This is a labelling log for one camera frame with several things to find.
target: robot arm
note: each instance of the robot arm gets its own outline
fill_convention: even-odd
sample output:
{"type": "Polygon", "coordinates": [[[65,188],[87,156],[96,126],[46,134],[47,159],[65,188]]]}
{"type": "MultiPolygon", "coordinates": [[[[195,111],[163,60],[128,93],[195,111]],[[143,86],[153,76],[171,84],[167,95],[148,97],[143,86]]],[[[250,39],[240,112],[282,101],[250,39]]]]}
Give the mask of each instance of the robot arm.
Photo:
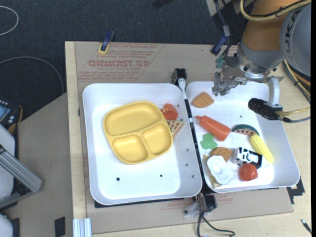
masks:
{"type": "MultiPolygon", "coordinates": [[[[241,12],[249,22],[237,53],[227,57],[221,72],[215,73],[212,90],[216,96],[225,95],[247,81],[267,82],[270,97],[265,103],[269,109],[266,118],[278,119],[274,114],[282,109],[278,104],[278,83],[282,78],[269,77],[269,74],[286,60],[310,77],[311,0],[257,0],[251,16],[244,12],[243,2],[240,2],[241,12]]],[[[249,101],[249,107],[255,111],[263,104],[259,102],[249,101]]]]}

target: toy ketchup bottle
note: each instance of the toy ketchup bottle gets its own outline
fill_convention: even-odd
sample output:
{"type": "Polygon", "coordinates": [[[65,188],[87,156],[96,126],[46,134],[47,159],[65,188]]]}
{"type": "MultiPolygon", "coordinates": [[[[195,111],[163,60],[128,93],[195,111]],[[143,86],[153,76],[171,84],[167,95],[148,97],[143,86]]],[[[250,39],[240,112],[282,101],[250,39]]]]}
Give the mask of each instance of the toy ketchup bottle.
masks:
{"type": "Polygon", "coordinates": [[[205,128],[209,133],[221,141],[224,141],[231,131],[229,127],[206,115],[202,117],[197,116],[197,119],[203,128],[205,128]]]}

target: black device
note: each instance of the black device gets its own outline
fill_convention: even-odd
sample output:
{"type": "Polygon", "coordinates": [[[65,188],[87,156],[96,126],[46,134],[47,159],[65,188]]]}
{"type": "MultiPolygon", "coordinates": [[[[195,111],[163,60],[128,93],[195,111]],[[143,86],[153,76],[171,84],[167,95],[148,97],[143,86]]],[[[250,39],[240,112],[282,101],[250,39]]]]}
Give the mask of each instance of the black device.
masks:
{"type": "Polygon", "coordinates": [[[14,132],[16,124],[22,120],[22,113],[20,105],[0,96],[0,123],[11,134],[14,132]]]}

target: black wire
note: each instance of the black wire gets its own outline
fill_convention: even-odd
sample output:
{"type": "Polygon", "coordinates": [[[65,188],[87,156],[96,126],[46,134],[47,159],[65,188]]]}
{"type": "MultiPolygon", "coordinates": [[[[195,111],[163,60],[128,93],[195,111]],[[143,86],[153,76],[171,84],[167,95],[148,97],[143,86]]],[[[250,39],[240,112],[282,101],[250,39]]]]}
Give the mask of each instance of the black wire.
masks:
{"type": "Polygon", "coordinates": [[[234,232],[234,231],[231,231],[231,230],[222,230],[222,229],[218,229],[218,228],[213,227],[213,226],[205,219],[204,213],[202,212],[202,213],[200,213],[200,214],[198,215],[198,220],[197,220],[197,236],[198,236],[198,237],[201,237],[201,235],[200,235],[200,233],[199,233],[199,228],[200,228],[202,219],[203,219],[212,229],[214,229],[214,230],[216,230],[216,231],[219,231],[219,232],[231,233],[231,235],[229,235],[230,237],[235,236],[235,232],[234,232]]]}
{"type": "MultiPolygon", "coordinates": [[[[223,3],[224,7],[226,7],[225,0],[221,0],[221,1],[222,1],[222,3],[223,3]]],[[[222,13],[221,13],[221,8],[220,8],[220,6],[219,6],[218,0],[214,0],[214,3],[215,3],[215,6],[216,6],[217,14],[218,14],[220,20],[222,21],[223,27],[224,27],[224,26],[228,26],[227,23],[226,23],[226,21],[225,21],[225,18],[223,17],[223,15],[222,15],[222,13]]],[[[229,48],[230,48],[229,45],[230,45],[230,44],[229,44],[229,36],[226,36],[226,48],[225,48],[225,50],[224,50],[223,53],[222,53],[222,55],[223,55],[223,60],[225,60],[226,57],[227,57],[227,55],[228,55],[228,51],[229,51],[229,48]]]]}
{"type": "Polygon", "coordinates": [[[235,232],[234,232],[234,231],[231,231],[231,230],[222,230],[222,229],[215,228],[215,227],[213,227],[213,226],[205,219],[204,216],[202,216],[202,219],[203,219],[211,228],[213,228],[214,230],[220,231],[220,232],[231,233],[231,235],[229,235],[230,237],[235,236],[235,232]]]}
{"type": "MultiPolygon", "coordinates": [[[[268,14],[261,14],[261,15],[250,14],[250,16],[252,16],[252,17],[262,17],[262,18],[269,17],[269,16],[272,16],[272,15],[276,15],[277,16],[277,14],[282,12],[283,10],[285,10],[285,9],[287,9],[287,8],[293,6],[293,5],[296,5],[296,4],[300,3],[300,2],[303,2],[303,1],[306,1],[306,0],[299,0],[297,2],[294,2],[294,3],[290,4],[290,5],[287,5],[286,7],[281,7],[279,10],[274,11],[274,12],[270,12],[268,14]]],[[[246,0],[243,0],[242,6],[243,6],[244,10],[245,10],[245,3],[246,3],[246,0]]]]}
{"type": "Polygon", "coordinates": [[[198,236],[198,237],[201,237],[201,235],[199,234],[199,227],[200,227],[200,225],[201,225],[202,214],[203,214],[203,213],[200,213],[200,214],[198,215],[198,220],[197,220],[197,236],[198,236]]]}
{"type": "MultiPolygon", "coordinates": [[[[299,81],[296,81],[293,77],[292,77],[292,75],[290,74],[290,72],[288,71],[288,69],[285,69],[285,71],[286,71],[286,73],[289,75],[289,77],[291,78],[291,80],[294,82],[294,85],[296,86],[296,87],[298,87],[298,89],[301,91],[301,93],[305,96],[305,98],[307,99],[307,101],[309,102],[309,104],[311,104],[311,99],[310,99],[310,97],[308,96],[308,95],[306,95],[306,93],[298,86],[298,82],[299,81]]],[[[283,122],[286,122],[286,123],[298,123],[298,122],[303,122],[303,121],[307,121],[307,120],[309,120],[309,119],[311,119],[311,116],[309,116],[309,117],[306,117],[306,118],[302,118],[302,119],[297,119],[297,120],[292,120],[292,119],[289,119],[289,118],[287,118],[287,117],[283,117],[281,120],[283,121],[283,122]]]]}

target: yellow plate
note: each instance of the yellow plate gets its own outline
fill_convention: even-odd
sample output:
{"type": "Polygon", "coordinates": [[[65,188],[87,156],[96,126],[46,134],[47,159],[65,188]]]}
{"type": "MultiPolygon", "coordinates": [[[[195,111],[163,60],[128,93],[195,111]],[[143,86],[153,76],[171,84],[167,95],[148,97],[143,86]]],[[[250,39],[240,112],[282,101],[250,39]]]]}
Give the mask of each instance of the yellow plate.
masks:
{"type": "Polygon", "coordinates": [[[160,109],[138,101],[110,110],[103,129],[114,154],[124,163],[137,164],[166,153],[173,138],[160,109]]]}

